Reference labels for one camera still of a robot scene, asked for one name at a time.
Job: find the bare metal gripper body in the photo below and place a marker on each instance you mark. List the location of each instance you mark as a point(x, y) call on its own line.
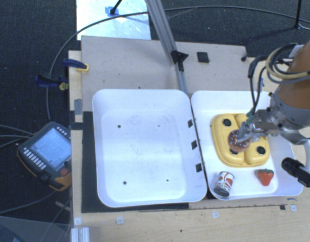
point(267, 122)

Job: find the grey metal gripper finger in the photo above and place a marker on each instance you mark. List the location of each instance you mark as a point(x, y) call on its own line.
point(257, 134)
point(244, 132)

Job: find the brown sprinkled doughnut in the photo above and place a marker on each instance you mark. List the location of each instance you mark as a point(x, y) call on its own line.
point(234, 141)

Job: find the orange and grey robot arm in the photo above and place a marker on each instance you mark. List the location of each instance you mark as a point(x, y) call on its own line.
point(300, 84)

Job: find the red strawberry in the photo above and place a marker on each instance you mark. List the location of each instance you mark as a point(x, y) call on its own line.
point(265, 176)

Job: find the white plastic tray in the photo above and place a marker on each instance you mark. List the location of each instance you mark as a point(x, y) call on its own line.
point(145, 147)
point(248, 185)

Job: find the white and red can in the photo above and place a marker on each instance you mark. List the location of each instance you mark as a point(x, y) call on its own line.
point(224, 183)

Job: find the black block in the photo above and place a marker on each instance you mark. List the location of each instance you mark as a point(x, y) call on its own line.
point(203, 57)

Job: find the pale wood board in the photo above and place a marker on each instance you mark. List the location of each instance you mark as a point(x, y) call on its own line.
point(134, 64)

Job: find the black cylinder on white bracket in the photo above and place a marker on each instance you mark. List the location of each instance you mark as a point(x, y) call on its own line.
point(297, 170)

